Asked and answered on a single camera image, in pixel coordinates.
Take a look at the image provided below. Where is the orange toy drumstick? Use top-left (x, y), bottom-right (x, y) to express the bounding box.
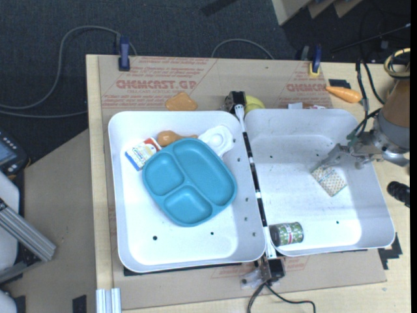
top-left (156, 130), bottom-right (199, 148)

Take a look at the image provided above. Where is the white plastic tray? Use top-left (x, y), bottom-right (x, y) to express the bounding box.
top-left (243, 108), bottom-right (396, 258)
top-left (108, 110), bottom-right (267, 274)

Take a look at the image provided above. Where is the green small can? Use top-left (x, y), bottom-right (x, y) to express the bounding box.
top-left (268, 221), bottom-right (305, 248)

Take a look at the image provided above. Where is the white toy fried egg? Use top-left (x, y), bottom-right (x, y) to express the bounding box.
top-left (197, 125), bottom-right (237, 158)

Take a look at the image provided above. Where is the blue divided plate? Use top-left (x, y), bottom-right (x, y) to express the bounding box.
top-left (141, 137), bottom-right (238, 228)

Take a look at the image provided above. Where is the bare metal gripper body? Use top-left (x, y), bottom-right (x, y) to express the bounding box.
top-left (349, 130), bottom-right (410, 170)

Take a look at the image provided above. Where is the beige dotted cracker packet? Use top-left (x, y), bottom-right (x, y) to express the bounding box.
top-left (311, 165), bottom-right (349, 198)

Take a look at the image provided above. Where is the orange carrot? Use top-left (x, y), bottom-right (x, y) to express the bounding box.
top-left (325, 85), bottom-right (364, 104)

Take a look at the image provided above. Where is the yellow banana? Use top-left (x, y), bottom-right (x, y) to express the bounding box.
top-left (244, 95), bottom-right (266, 114)

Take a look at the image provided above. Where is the red and white small carton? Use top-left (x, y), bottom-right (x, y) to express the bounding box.
top-left (124, 137), bottom-right (162, 172)

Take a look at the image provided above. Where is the black block with thin wires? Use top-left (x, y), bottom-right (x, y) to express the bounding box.
top-left (259, 257), bottom-right (287, 287)
top-left (223, 90), bottom-right (247, 112)

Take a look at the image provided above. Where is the brown cardboard board, red print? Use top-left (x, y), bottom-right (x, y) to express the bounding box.
top-left (97, 55), bottom-right (388, 311)

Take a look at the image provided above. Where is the thin black and white rod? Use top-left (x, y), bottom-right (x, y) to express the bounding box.
top-left (234, 104), bottom-right (278, 259)

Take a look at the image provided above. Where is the orange toy biscuit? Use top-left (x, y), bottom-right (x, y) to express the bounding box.
top-left (164, 91), bottom-right (199, 112)

